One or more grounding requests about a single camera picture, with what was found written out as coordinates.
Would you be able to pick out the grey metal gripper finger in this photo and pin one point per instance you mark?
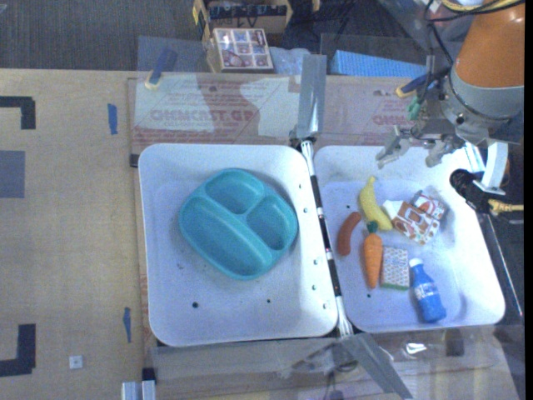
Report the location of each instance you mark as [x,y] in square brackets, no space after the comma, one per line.
[393,146]
[438,151]

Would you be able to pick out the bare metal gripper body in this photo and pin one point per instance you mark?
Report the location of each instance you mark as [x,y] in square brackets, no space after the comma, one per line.
[447,125]

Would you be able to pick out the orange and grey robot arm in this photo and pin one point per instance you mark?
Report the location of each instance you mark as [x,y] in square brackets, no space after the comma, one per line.
[491,36]

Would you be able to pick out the brown cardboard board red print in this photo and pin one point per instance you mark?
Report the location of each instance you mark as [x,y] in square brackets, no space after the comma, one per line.
[354,111]

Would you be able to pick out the small red and white carton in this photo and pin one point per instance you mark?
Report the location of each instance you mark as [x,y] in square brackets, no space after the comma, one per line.
[431,204]

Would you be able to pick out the yellow banana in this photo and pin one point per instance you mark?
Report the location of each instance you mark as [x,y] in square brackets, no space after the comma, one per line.
[371,208]

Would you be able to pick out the orange and white carton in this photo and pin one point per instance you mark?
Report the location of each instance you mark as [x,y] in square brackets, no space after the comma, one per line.
[412,223]

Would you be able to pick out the orange sausage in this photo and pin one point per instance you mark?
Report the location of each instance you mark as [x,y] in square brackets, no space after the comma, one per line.
[347,233]

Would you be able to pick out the orange carrot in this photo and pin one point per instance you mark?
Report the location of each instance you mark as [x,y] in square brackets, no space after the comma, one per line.
[372,256]

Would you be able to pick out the patterned white and green packet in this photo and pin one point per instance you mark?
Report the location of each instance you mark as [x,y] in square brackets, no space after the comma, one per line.
[395,267]

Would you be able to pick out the white plastic tray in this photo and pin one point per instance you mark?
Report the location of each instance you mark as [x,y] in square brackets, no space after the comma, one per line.
[233,306]
[462,273]

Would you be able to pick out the blue bottle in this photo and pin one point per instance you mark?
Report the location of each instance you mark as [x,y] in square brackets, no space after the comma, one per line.
[429,298]

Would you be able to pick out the flat box with picture tiles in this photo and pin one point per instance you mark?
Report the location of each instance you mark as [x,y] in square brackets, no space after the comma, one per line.
[241,48]

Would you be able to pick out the blue divided plate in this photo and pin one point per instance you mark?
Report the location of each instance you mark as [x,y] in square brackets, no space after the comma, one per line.
[225,227]

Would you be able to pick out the black cylinder on white bracket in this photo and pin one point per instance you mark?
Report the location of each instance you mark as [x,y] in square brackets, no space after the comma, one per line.
[468,186]

